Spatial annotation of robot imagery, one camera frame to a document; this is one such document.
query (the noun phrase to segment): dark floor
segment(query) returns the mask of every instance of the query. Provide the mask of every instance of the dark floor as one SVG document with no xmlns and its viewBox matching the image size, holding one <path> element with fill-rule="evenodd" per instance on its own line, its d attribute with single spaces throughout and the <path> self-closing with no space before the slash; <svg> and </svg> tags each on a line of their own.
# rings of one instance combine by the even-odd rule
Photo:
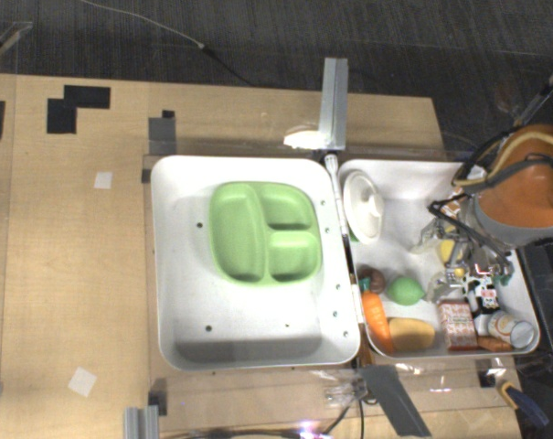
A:
<svg viewBox="0 0 553 439">
<path fill-rule="evenodd" d="M 352 92 L 432 97 L 455 150 L 509 127 L 553 71 L 553 0 L 91 1 L 187 33 L 254 86 L 320 90 L 324 57 L 346 57 Z M 244 84 L 177 34 L 76 0 L 0 0 L 0 33 L 15 20 L 34 23 L 22 73 Z M 553 99 L 537 119 L 553 123 Z M 553 382 L 526 382 L 553 405 Z"/>
</svg>

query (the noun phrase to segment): tin can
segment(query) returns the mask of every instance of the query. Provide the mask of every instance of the tin can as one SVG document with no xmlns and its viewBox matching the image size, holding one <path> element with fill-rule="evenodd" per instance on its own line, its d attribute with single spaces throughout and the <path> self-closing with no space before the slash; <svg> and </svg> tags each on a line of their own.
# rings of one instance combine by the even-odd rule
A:
<svg viewBox="0 0 553 439">
<path fill-rule="evenodd" d="M 527 347 L 536 335 L 536 331 L 527 321 L 518 320 L 502 310 L 492 315 L 487 330 L 492 337 L 499 338 L 516 349 Z"/>
</svg>

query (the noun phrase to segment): orange carrot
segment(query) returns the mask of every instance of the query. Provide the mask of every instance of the orange carrot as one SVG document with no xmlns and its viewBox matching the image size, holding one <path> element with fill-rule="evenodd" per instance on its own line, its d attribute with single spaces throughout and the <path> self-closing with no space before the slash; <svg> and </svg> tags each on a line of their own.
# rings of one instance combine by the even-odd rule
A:
<svg viewBox="0 0 553 439">
<path fill-rule="evenodd" d="M 394 345 L 392 343 L 392 336 L 389 333 L 389 324 L 382 300 L 377 294 L 365 291 L 361 295 L 361 303 L 364 306 L 367 326 L 376 337 L 379 347 L 386 353 L 393 353 Z"/>
</svg>

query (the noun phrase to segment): green ball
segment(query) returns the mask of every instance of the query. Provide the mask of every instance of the green ball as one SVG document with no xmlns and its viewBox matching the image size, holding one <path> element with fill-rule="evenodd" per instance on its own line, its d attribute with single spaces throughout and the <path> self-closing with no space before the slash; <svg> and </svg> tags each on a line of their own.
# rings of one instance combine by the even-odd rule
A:
<svg viewBox="0 0 553 439">
<path fill-rule="evenodd" d="M 400 305 L 415 305 L 424 296 L 424 290 L 420 283 L 406 276 L 396 278 L 386 293 L 392 301 Z"/>
</svg>

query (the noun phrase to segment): wooden tabletop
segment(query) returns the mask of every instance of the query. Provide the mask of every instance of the wooden tabletop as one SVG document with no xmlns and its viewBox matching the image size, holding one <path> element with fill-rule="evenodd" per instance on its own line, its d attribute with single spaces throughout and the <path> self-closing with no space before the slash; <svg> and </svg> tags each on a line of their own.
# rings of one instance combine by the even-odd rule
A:
<svg viewBox="0 0 553 439">
<path fill-rule="evenodd" d="M 47 134 L 48 99 L 62 99 L 65 84 L 110 87 L 110 109 L 78 109 L 76 134 Z M 318 123 L 320 99 L 319 92 L 308 91 L 0 75 L 0 101 L 6 101 L 0 141 L 0 438 L 118 438 L 124 408 L 146 404 L 158 356 L 149 333 L 141 183 L 148 118 L 175 111 L 179 141 L 281 145 L 293 127 Z M 430 99 L 360 94 L 349 95 L 347 141 L 442 146 Z M 111 188 L 95 187 L 100 172 L 112 173 Z M 78 368 L 96 376 L 87 397 L 68 387 Z M 318 382 L 307 381 L 300 400 L 276 408 L 257 399 L 284 387 L 274 383 L 281 373 L 250 374 L 248 381 L 265 382 L 259 397 L 254 390 L 231 391 L 227 378 L 217 391 L 211 373 L 181 375 L 173 379 L 188 387 L 181 390 L 188 414 L 176 416 L 178 423 L 161 419 L 163 426 L 168 422 L 166 431 L 283 423 L 294 419 L 298 404 L 313 405 L 309 410 L 325 412 L 325 418 L 337 413 L 324 405 Z M 463 396 L 479 392 L 474 400 L 445 402 L 451 407 L 443 408 L 441 398 L 437 412 L 431 402 L 438 393 L 410 386 L 420 388 L 415 402 L 426 403 L 423 417 L 436 437 L 452 437 L 455 430 L 460 437 L 519 437 L 513 411 L 494 390 L 479 390 L 472 378 L 462 382 Z M 379 407 L 368 408 L 367 431 L 394 437 Z M 352 418 L 335 429 L 347 438 L 357 430 Z"/>
</svg>

